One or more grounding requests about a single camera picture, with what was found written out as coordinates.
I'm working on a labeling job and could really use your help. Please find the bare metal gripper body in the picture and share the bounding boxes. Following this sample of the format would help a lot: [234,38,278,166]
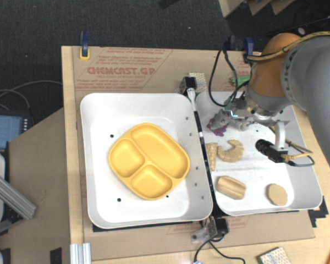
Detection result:
[224,97,279,127]

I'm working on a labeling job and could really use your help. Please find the purple grapes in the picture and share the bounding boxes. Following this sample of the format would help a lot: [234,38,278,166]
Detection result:
[206,112,229,138]

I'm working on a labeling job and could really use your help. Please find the thin black and white rod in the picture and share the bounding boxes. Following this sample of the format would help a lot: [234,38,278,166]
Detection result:
[186,87,218,220]

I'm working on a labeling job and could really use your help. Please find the beige croissant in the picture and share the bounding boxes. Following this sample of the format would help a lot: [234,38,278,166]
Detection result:
[217,139,244,163]

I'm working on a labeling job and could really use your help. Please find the beige waffle cone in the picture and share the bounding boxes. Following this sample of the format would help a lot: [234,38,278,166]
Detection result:
[205,142,219,172]

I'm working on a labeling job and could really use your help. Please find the white patterned packet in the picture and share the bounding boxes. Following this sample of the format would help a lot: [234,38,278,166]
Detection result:
[189,71,207,94]
[256,246,290,264]

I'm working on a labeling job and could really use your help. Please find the white plastic tray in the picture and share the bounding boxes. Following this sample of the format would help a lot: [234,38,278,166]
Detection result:
[195,91,323,217]
[80,92,214,229]

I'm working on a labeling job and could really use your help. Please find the beige hot dog bun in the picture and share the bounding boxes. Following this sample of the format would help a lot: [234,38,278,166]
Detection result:
[216,175,247,200]

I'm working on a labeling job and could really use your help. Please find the yellow divided plate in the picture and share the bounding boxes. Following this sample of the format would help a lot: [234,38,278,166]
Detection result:
[108,122,191,201]

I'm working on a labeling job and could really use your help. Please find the beige round biscuit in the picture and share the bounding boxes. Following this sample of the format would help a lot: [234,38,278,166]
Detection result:
[265,183,289,207]

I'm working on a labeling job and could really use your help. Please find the brown cardboard board red print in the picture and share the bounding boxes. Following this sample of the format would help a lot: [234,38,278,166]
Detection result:
[71,46,317,261]

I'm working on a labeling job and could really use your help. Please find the black cylinder on white bracket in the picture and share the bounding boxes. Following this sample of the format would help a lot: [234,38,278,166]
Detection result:
[255,119,291,164]

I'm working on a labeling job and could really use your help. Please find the black block with thin wires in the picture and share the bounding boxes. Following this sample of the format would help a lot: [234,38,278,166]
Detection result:
[207,217,230,237]
[180,76,197,95]

